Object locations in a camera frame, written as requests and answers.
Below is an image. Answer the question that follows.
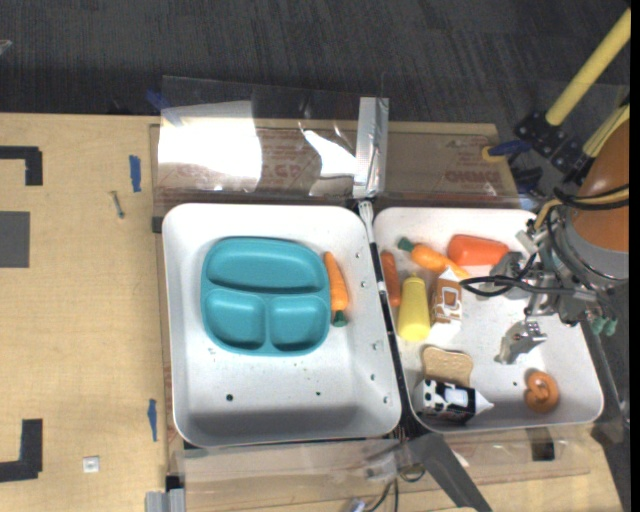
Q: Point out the orange carrot with green stem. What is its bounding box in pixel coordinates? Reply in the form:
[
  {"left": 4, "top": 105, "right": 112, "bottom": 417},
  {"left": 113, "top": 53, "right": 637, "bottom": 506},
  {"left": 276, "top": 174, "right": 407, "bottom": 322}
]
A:
[
  {"left": 322, "top": 250, "right": 350, "bottom": 329},
  {"left": 397, "top": 236, "right": 472, "bottom": 280}
]

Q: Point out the blue divided plate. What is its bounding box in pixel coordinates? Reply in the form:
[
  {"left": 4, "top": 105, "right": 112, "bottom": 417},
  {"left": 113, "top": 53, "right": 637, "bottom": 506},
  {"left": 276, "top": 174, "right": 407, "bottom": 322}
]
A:
[{"left": 199, "top": 235, "right": 333, "bottom": 358}]

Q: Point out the brown and white carton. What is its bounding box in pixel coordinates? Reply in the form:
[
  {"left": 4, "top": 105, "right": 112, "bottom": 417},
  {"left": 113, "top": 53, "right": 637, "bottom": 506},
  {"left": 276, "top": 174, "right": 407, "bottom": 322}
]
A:
[{"left": 429, "top": 266, "right": 464, "bottom": 326}]

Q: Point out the yellow bottle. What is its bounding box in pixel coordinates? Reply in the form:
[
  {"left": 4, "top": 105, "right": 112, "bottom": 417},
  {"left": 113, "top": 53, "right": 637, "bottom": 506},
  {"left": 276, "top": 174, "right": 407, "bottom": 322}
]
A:
[{"left": 396, "top": 273, "right": 432, "bottom": 343}]

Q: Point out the white plastic tray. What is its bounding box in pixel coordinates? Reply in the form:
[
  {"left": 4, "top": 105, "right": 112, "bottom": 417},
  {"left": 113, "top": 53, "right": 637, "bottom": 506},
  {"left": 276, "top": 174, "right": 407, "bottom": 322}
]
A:
[
  {"left": 161, "top": 202, "right": 403, "bottom": 449},
  {"left": 372, "top": 206, "right": 606, "bottom": 434}
]

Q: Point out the orange doughnut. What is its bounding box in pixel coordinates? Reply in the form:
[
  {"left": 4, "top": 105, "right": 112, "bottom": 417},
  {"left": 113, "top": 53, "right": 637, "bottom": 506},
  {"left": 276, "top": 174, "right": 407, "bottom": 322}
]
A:
[{"left": 522, "top": 368, "right": 561, "bottom": 415}]

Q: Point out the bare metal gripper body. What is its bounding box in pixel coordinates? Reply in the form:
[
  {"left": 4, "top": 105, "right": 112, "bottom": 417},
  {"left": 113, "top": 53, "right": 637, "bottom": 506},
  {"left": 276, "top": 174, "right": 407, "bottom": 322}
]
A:
[{"left": 524, "top": 269, "right": 619, "bottom": 327}]

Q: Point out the black and white milk carton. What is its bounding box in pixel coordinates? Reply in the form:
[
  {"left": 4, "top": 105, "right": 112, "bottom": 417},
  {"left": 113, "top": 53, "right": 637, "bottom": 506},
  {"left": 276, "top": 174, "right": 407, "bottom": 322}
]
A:
[{"left": 411, "top": 378, "right": 496, "bottom": 427}]

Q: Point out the orange sausage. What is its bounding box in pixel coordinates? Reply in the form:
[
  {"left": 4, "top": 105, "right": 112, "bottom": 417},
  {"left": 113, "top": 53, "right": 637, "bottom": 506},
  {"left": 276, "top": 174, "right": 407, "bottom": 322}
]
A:
[{"left": 379, "top": 249, "right": 403, "bottom": 309}]

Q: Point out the tan bread slice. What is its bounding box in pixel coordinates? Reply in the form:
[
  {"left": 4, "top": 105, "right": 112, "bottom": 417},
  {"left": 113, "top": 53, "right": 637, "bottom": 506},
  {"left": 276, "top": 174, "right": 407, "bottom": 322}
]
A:
[{"left": 421, "top": 345, "right": 475, "bottom": 389}]

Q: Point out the orange oblong toy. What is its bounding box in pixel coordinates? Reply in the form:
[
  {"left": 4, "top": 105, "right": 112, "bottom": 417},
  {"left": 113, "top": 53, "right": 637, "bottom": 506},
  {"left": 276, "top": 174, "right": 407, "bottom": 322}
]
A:
[{"left": 446, "top": 233, "right": 511, "bottom": 268}]

